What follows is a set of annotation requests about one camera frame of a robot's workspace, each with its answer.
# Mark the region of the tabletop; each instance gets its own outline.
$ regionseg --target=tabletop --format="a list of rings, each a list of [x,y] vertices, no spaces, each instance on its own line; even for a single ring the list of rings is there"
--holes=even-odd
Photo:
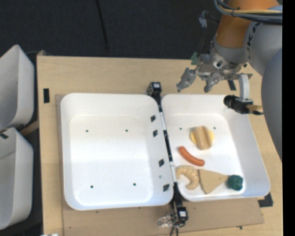
[[[168,235],[156,219],[169,206],[76,211],[64,201],[57,133],[56,96],[72,92],[145,93],[150,82],[160,82],[162,94],[177,93],[189,60],[37,56],[38,125],[41,156],[43,232],[71,235]],[[262,78],[252,73],[250,98],[261,105]],[[203,94],[199,78],[181,94]],[[221,81],[207,94],[237,94]],[[257,198],[186,202],[190,218],[179,230],[184,236],[283,235],[282,162],[276,153],[264,116],[249,116],[271,184],[273,206],[259,207]]]

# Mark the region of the toy sausage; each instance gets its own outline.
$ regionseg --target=toy sausage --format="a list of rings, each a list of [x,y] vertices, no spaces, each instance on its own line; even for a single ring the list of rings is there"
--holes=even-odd
[[[192,163],[194,165],[197,166],[203,166],[205,164],[205,161],[202,159],[199,159],[197,157],[194,157],[193,155],[191,155],[184,146],[180,146],[178,148],[179,153],[181,154],[181,156],[186,159],[189,163]]]

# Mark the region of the toy pizza slice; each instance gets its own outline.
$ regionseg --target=toy pizza slice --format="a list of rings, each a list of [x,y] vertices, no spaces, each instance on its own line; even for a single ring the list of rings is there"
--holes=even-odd
[[[198,170],[198,173],[200,177],[200,186],[206,194],[212,192],[229,178],[228,175],[203,169]]]

